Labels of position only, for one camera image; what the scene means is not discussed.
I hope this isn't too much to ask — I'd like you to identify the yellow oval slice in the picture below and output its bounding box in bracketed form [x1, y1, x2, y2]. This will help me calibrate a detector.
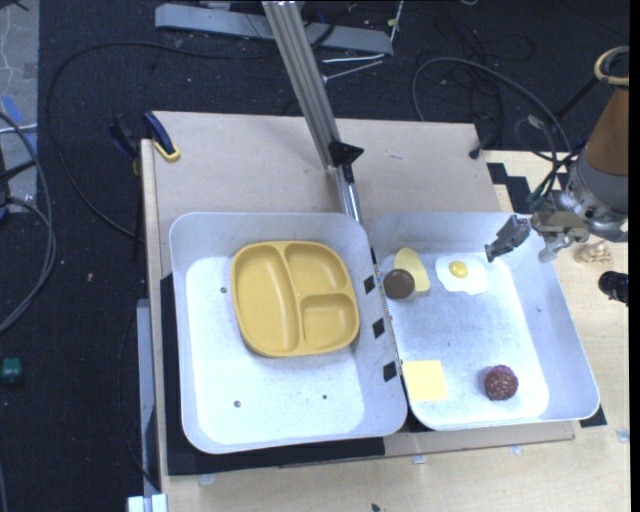
[393, 247, 432, 294]

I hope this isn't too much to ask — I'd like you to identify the brown round biscuit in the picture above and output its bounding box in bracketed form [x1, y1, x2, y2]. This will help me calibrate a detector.
[383, 268, 416, 301]

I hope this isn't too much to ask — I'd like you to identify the thin black and white rod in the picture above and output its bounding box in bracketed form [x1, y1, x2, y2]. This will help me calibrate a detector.
[337, 167, 405, 387]

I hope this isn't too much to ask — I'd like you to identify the white and yellow fried egg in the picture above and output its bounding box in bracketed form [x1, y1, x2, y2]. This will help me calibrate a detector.
[434, 254, 490, 297]

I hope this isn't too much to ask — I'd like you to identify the yellow divided plate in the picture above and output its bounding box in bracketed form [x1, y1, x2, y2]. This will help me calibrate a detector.
[230, 240, 362, 359]

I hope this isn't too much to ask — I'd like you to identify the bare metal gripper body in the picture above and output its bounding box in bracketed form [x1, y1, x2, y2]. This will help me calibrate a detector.
[530, 191, 629, 244]

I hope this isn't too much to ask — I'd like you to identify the brown cardboard board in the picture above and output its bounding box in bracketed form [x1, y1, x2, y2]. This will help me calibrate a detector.
[149, 110, 576, 459]

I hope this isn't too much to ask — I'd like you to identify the white plastic tray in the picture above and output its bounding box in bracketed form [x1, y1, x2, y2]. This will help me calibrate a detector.
[369, 211, 601, 432]
[168, 211, 409, 455]

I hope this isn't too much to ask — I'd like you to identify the brown and purple ball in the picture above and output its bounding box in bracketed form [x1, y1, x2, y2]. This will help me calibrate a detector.
[483, 364, 520, 402]

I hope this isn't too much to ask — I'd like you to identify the yellow square cheese slice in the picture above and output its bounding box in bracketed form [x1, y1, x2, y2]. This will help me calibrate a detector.
[401, 359, 449, 403]

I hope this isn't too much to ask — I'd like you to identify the black cylinder on white bracket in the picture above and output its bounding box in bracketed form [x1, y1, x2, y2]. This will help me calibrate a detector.
[573, 239, 630, 305]

